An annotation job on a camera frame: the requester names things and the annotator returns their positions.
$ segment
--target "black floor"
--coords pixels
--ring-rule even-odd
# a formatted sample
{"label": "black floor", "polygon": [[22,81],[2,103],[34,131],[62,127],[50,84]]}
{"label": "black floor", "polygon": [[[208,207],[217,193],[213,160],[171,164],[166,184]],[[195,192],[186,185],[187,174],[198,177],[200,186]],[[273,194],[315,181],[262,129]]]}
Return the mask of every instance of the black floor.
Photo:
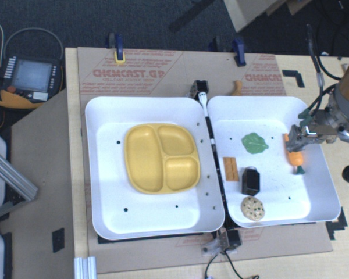
{"label": "black floor", "polygon": [[[349,56],[349,0],[313,0],[292,16],[286,5],[235,32],[223,0],[0,0],[0,24],[8,39],[23,28],[56,34],[64,47],[105,47],[110,32],[125,48],[207,51],[216,36],[224,49],[241,37],[245,51],[308,55],[306,25],[320,52]],[[42,32],[22,33],[6,54],[58,57],[57,41]],[[9,126],[26,113],[9,113]]]}

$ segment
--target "wire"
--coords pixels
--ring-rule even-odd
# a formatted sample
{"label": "wire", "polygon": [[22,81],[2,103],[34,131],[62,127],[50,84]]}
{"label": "wire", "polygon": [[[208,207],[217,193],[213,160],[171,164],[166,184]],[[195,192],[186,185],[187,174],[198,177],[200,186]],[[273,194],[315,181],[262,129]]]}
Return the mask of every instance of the wire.
{"label": "wire", "polygon": [[62,45],[61,40],[53,32],[50,32],[49,30],[43,29],[43,28],[24,28],[24,29],[21,29],[21,30],[13,33],[8,38],[8,40],[6,41],[6,43],[5,43],[4,47],[3,47],[3,58],[4,59],[6,58],[6,47],[8,46],[9,41],[11,41],[14,36],[16,36],[16,35],[18,35],[20,33],[23,33],[23,32],[27,32],[27,31],[42,31],[42,32],[46,32],[46,33],[52,35],[59,43],[59,46],[60,46],[60,57],[59,57],[59,60],[62,60],[62,58],[63,58],[63,45]]}
{"label": "wire", "polygon": [[0,67],[2,64],[2,54],[3,54],[3,49],[4,49],[4,30],[0,25],[0,31],[1,31],[1,48],[0,48]]}
{"label": "wire", "polygon": [[[220,253],[221,253],[221,254],[224,254],[224,255],[227,257],[227,259],[228,259],[230,265],[232,266],[232,269],[233,269],[234,273],[238,276],[238,278],[239,278],[239,279],[243,279],[242,276],[239,275],[239,273],[238,273],[237,270],[235,269],[234,264],[233,264],[232,260],[230,259],[230,256],[227,254],[227,251],[228,251],[228,250],[229,250],[229,249],[226,248],[225,250],[221,251]],[[217,254],[209,261],[209,263],[207,264],[207,267],[205,268],[205,273],[204,273],[204,278],[205,278],[205,279],[208,279],[208,269],[209,269],[209,266],[211,265],[211,263],[216,259],[216,257],[217,257],[220,253],[217,253]],[[255,276],[253,276],[252,279],[259,279],[259,278],[260,278],[259,275],[255,275]]]}

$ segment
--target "toy carrot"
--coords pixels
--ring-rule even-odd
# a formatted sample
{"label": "toy carrot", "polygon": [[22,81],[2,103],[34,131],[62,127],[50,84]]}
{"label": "toy carrot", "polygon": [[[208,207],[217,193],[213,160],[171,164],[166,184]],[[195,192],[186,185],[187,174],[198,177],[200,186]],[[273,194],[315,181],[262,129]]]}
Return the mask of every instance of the toy carrot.
{"label": "toy carrot", "polygon": [[[287,142],[289,140],[289,135],[287,133],[284,134],[284,140]],[[289,161],[293,166],[296,166],[296,173],[295,174],[304,174],[305,171],[302,168],[302,164],[304,162],[304,158],[301,154],[301,152],[288,152],[287,155],[289,157]]]}

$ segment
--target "yellow plate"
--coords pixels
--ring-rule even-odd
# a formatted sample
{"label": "yellow plate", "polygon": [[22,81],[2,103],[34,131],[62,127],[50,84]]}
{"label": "yellow plate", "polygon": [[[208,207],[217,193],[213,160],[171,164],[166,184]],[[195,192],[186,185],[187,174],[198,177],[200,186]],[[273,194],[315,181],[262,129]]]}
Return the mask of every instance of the yellow plate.
{"label": "yellow plate", "polygon": [[124,156],[129,180],[141,192],[182,192],[199,182],[197,147],[184,127],[162,123],[132,127],[125,137]]}

